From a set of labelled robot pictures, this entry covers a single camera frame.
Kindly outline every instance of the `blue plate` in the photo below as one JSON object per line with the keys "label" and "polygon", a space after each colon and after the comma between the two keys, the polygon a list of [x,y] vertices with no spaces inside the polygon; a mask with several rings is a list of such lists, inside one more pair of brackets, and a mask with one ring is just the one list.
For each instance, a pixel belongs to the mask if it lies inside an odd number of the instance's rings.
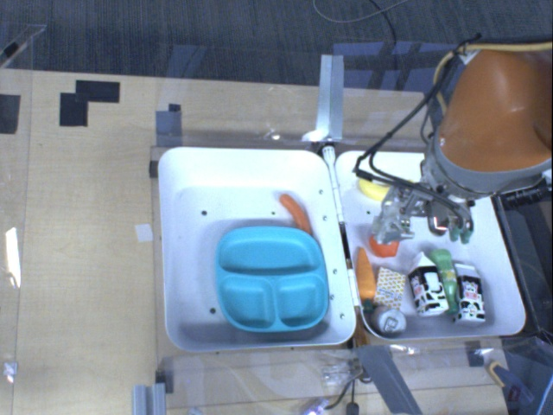
{"label": "blue plate", "polygon": [[215,270],[221,310],[239,329],[308,329],[327,313],[327,270],[321,248],[299,229],[230,231],[217,247]]}

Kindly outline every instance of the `robotic hand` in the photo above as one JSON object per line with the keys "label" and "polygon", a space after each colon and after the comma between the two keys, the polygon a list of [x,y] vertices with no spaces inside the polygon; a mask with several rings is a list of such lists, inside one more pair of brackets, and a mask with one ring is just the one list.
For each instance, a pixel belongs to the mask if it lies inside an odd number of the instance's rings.
{"label": "robotic hand", "polygon": [[380,245],[413,238],[411,217],[427,217],[432,233],[449,231],[451,240],[468,243],[475,200],[535,187],[551,168],[551,43],[469,46],[479,51],[449,106],[439,85],[424,100],[437,97],[445,115],[427,142],[420,182],[386,174],[372,161],[399,128],[363,155],[370,156],[372,173],[356,166],[358,176],[391,185],[372,225]]}

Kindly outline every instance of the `wooden table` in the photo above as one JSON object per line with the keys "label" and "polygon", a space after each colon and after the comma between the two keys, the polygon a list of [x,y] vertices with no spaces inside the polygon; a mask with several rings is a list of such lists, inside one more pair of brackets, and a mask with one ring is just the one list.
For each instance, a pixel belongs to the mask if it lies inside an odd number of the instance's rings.
{"label": "wooden table", "polygon": [[[22,113],[32,114],[30,131],[0,136],[3,162],[23,173],[29,163],[26,204],[12,199],[14,208],[26,208],[18,210],[24,214],[24,241],[13,413],[129,414],[133,386],[154,381],[156,325],[162,324],[156,319],[152,241],[139,239],[136,228],[152,221],[148,167],[155,112],[181,105],[183,130],[193,140],[194,134],[299,137],[315,127],[318,89],[95,74],[1,75],[6,80],[0,89],[26,94]],[[74,93],[76,80],[118,81],[120,101],[89,103],[87,127],[60,127],[60,93]],[[379,137],[419,99],[346,90],[346,135]],[[418,124],[399,137],[418,137]],[[3,316],[0,322],[0,335],[8,340],[13,327],[7,329]],[[331,358],[332,352],[323,355]],[[179,354],[188,395],[206,395],[199,405],[204,414],[295,413],[312,396],[340,391],[322,384],[322,353],[313,350]],[[413,367],[404,375],[424,413],[506,412],[499,387],[483,367],[468,367],[466,357],[435,372],[429,377]],[[387,413],[374,385],[356,391],[364,413]],[[188,413],[188,395],[170,396],[174,409],[168,412]],[[9,392],[0,393],[4,397]],[[340,407],[332,413],[343,413]]]}

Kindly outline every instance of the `cow print carton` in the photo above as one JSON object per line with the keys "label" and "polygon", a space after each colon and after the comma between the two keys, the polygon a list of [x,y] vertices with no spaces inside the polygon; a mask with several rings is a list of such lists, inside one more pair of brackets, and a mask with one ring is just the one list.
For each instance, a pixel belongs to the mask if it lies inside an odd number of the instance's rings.
{"label": "cow print carton", "polygon": [[459,312],[455,322],[467,326],[482,324],[486,320],[486,312],[480,275],[471,265],[455,263],[454,266],[457,271],[459,293]]}
{"label": "cow print carton", "polygon": [[408,278],[418,315],[436,316],[449,309],[438,268],[423,252],[415,257]]}

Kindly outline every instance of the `white sticker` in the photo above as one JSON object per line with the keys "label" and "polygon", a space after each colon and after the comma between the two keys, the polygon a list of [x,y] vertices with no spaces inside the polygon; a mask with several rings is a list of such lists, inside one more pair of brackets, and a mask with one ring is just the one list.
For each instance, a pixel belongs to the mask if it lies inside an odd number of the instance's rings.
{"label": "white sticker", "polygon": [[135,230],[137,231],[138,241],[141,243],[144,241],[154,241],[154,233],[152,232],[152,226],[150,226],[149,223],[136,225]]}

